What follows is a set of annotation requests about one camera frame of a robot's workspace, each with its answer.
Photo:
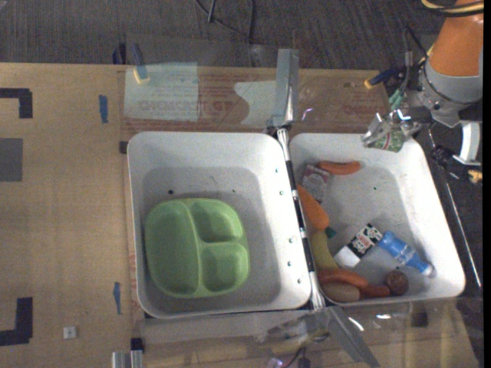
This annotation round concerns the green divided plate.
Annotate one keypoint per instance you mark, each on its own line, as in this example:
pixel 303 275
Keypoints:
pixel 172 247

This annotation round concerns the yellow banana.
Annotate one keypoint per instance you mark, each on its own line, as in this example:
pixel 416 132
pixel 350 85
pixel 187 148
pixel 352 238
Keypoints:
pixel 322 249

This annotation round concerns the green and white can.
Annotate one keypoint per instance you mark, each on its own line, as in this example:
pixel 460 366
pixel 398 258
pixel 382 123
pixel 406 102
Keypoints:
pixel 388 141

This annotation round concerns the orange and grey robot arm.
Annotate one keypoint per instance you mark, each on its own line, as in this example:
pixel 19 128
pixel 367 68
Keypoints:
pixel 458 48

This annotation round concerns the brown cardboard board, red print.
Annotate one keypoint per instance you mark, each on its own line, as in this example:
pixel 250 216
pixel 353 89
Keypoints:
pixel 337 98

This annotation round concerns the blue clear plastic bottle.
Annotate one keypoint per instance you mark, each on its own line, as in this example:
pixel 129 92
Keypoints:
pixel 401 252

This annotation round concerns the white plastic tray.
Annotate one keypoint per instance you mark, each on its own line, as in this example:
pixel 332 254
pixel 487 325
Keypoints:
pixel 215 159
pixel 403 190

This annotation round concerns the orange carrot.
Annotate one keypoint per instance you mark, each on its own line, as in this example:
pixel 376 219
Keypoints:
pixel 312 209

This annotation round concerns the brown round biscuit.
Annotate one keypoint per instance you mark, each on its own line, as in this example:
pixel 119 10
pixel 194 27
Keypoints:
pixel 397 282

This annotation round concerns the red sausage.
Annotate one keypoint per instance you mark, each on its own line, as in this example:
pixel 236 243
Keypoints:
pixel 376 291

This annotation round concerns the pink and white carton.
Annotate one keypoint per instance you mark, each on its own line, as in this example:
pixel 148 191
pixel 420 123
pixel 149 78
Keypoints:
pixel 315 181

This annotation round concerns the tan bread roll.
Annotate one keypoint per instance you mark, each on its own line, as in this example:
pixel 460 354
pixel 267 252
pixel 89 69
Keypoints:
pixel 339 293

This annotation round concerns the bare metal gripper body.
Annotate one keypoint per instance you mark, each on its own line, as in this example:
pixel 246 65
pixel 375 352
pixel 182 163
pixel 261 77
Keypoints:
pixel 407 114

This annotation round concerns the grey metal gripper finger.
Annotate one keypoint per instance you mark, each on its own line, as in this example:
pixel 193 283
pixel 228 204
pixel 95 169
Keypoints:
pixel 373 132
pixel 409 129

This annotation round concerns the black and white bottle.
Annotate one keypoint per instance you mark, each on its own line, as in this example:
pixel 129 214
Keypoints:
pixel 360 244

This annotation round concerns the orange sausage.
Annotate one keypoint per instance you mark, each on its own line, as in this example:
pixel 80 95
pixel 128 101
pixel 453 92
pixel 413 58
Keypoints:
pixel 341 276
pixel 339 167

